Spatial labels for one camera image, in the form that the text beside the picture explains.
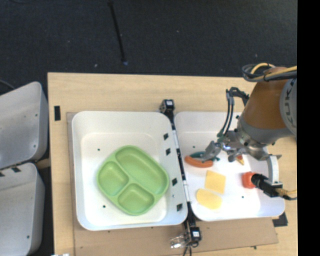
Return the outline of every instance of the wooden table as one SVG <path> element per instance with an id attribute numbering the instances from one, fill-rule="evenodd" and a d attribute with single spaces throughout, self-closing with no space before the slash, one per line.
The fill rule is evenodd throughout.
<path id="1" fill-rule="evenodd" d="M 80 241 L 75 236 L 77 222 L 74 221 L 73 197 L 69 168 L 67 113 L 80 111 L 156 111 L 163 99 L 174 99 L 175 112 L 181 111 L 210 111 L 225 112 L 227 101 L 226 89 L 238 87 L 240 90 L 250 93 L 254 83 L 247 82 L 240 77 L 197 77 L 197 76 L 166 76 L 166 75 L 120 75 L 120 74 L 85 74 L 85 73 L 49 73 L 48 74 L 48 103 L 49 103 L 49 131 L 50 131 L 50 157 L 51 157 L 51 180 L 52 180 L 52 204 L 53 204 L 53 232 L 55 254 L 77 256 L 82 255 L 81 249 L 88 250 L 90 255 L 103 255 L 101 251 L 108 248 L 108 240 L 104 244 L 92 241 L 77 249 Z M 243 104 L 236 100 L 235 111 L 241 112 Z M 269 148 L 272 154 L 281 154 L 278 161 L 280 180 L 288 190 L 297 188 L 297 143 L 293 137 L 282 138 L 276 145 Z M 295 256 L 298 255 L 298 214 L 297 201 L 286 201 L 285 210 L 288 226 L 272 228 L 277 236 L 278 243 L 273 235 L 264 234 L 270 230 L 270 218 L 252 220 L 246 228 L 244 221 L 236 221 L 226 232 L 229 239 L 224 236 L 222 241 L 219 237 L 212 239 L 207 237 L 203 241 L 203 248 L 210 248 L 211 243 L 216 243 L 215 251 L 202 251 L 201 244 L 194 255 L 199 256 Z M 204 225 L 205 234 L 210 227 Z M 224 223 L 218 223 L 215 229 L 223 228 Z M 144 246 L 149 247 L 150 255 L 181 255 L 181 250 L 172 251 L 164 248 L 161 244 L 163 232 L 168 228 L 154 228 L 153 231 L 145 231 Z M 264 240 L 264 236 L 270 239 L 257 247 L 247 247 L 246 235 L 255 232 L 249 239 Z M 128 234 L 135 236 L 137 231 L 119 231 L 114 237 L 126 237 Z M 116 240 L 113 240 L 111 251 L 117 252 Z M 139 255 L 139 248 L 131 248 L 131 255 Z"/>

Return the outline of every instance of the black floor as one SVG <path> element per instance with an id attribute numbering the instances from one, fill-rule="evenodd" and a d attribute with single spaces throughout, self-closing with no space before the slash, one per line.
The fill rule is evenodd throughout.
<path id="1" fill-rule="evenodd" d="M 0 0 L 0 80 L 47 72 L 240 77 L 246 64 L 297 65 L 298 0 Z M 0 94 L 9 90 L 0 83 Z M 42 245 L 52 253 L 50 170 Z"/>

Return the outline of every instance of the green plate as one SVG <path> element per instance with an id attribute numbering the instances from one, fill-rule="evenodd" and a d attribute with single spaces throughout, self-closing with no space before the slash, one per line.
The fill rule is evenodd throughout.
<path id="1" fill-rule="evenodd" d="M 129 215 L 148 212 L 166 193 L 169 176 L 150 155 L 128 145 L 113 152 L 97 173 L 102 193 Z"/>

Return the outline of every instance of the table top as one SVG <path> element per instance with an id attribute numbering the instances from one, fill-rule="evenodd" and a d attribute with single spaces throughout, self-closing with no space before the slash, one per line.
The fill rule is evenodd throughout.
<path id="1" fill-rule="evenodd" d="M 241 77 L 48 73 L 54 253 L 75 255 L 76 243 L 79 243 L 75 240 L 67 113 L 80 111 L 154 112 L 158 110 L 163 99 L 174 100 L 176 113 L 182 111 L 225 112 L 227 110 L 226 89 L 238 87 L 250 94 L 254 85 Z M 243 108 L 241 100 L 236 99 L 235 111 L 241 112 Z M 279 139 L 268 150 L 271 154 L 282 155 L 278 164 L 279 176 L 284 188 L 296 189 L 296 140 L 293 137 Z M 297 201 L 286 201 L 285 213 L 288 226 L 275 228 L 278 243 L 271 242 L 272 244 L 266 243 L 267 245 L 261 246 L 256 244 L 258 247 L 254 249 L 246 247 L 243 243 L 237 245 L 235 242 L 233 249 L 221 247 L 224 250 L 215 252 L 200 250 L 195 251 L 194 254 L 199 256 L 298 255 Z M 237 222 L 236 229 L 240 231 L 241 222 Z M 161 228 L 153 232 L 159 232 L 157 236 L 163 235 Z M 94 250 L 99 246 L 99 244 L 93 244 L 90 249 Z M 154 242 L 154 247 L 157 248 L 157 246 L 159 246 L 157 242 Z M 169 255 L 165 250 L 161 253 L 157 255 Z M 170 254 L 178 255 L 181 252 L 170 252 Z"/>

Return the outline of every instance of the yellow block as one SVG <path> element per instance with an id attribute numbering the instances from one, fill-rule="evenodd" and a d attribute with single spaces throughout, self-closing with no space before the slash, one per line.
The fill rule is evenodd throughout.
<path id="1" fill-rule="evenodd" d="M 211 210 L 220 208 L 222 204 L 222 198 L 219 195 L 203 188 L 196 192 L 196 199 L 199 204 Z"/>
<path id="2" fill-rule="evenodd" d="M 208 190 L 215 191 L 219 194 L 223 194 L 225 192 L 226 186 L 226 176 L 207 170 L 205 176 L 205 184 L 204 187 Z"/>

